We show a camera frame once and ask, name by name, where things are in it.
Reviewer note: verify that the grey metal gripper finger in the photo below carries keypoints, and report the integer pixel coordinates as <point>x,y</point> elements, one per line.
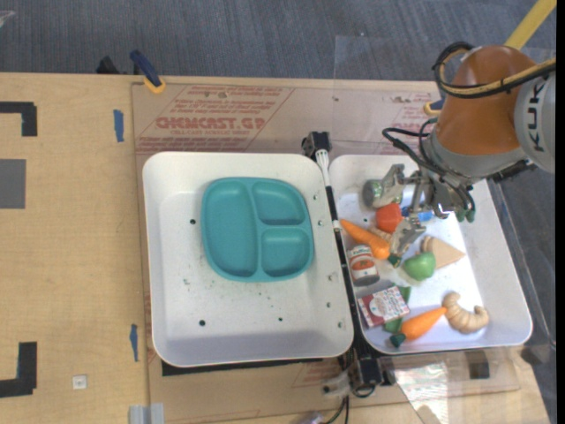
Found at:
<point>406,234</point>
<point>394,180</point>

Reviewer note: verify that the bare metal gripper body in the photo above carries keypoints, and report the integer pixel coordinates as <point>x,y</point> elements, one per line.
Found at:
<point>441,194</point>

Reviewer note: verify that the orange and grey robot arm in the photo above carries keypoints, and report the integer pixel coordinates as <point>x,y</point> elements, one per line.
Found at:
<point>476,117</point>

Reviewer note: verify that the silver and green can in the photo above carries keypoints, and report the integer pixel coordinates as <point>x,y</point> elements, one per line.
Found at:
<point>373,192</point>

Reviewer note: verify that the small blue bottle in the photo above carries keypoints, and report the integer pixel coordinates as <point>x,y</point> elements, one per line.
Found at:
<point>424,215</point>

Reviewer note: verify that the green toy apple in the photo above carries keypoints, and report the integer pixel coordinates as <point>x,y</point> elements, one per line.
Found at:
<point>420,266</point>

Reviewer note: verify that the orange carrot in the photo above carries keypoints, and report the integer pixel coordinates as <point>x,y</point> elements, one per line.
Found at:
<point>366,236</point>
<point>419,323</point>

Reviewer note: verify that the red tomato can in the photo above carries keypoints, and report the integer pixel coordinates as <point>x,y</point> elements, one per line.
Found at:
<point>363,265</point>

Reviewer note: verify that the thin black and white rod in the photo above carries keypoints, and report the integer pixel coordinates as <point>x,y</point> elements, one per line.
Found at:
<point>329,190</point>

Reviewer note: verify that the red and white carton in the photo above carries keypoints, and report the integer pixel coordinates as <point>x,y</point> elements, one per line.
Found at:
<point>383,306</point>

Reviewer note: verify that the green toy leaf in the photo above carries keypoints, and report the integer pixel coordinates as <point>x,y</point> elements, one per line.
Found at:
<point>393,326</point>

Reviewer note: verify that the beige croissant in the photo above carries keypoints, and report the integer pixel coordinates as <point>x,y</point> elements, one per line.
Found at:
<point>463,318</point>

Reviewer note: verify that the white plastic tray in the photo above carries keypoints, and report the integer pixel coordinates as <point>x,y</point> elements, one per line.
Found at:
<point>247,316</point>
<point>490,307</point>

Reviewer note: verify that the green divided plate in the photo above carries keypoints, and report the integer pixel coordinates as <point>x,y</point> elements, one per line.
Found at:
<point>229,228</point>

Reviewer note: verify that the brown cardboard board red print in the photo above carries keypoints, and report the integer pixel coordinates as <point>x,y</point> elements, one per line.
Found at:
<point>212,122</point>

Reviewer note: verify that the black cylinder on white bracket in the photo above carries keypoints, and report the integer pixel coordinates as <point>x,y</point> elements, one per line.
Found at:
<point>512,171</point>

